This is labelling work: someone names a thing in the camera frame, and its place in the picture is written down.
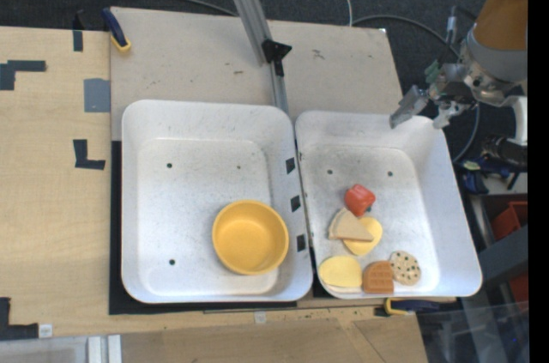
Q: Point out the thin black rod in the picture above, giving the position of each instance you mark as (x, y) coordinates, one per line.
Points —
(303, 198)

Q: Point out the white plastic tray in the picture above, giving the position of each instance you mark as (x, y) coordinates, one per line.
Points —
(188, 202)
(429, 202)

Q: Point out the black cylinder on white bracket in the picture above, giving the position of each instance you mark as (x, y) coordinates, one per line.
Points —
(520, 116)

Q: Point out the beige toy bread slice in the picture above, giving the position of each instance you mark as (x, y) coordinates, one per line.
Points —
(348, 228)

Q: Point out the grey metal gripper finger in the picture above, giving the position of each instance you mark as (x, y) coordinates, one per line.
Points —
(446, 114)
(407, 106)

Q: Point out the pale wooden board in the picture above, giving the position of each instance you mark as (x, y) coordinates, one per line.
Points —
(193, 56)

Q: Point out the yellow bowl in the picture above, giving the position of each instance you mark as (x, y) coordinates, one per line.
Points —
(251, 239)

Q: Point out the chocolate chip toy biscuit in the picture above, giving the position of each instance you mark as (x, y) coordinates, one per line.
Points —
(405, 268)

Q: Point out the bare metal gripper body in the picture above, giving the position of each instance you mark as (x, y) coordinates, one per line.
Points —
(482, 88)

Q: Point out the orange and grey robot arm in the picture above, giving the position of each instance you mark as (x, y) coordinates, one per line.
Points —
(502, 22)

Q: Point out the red toy pepper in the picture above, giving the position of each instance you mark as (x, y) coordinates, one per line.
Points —
(359, 199)

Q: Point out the brown toy waffle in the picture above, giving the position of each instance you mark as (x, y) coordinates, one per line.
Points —
(378, 278)

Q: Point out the yellow toy crisp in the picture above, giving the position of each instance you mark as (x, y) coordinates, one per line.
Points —
(372, 229)
(341, 272)

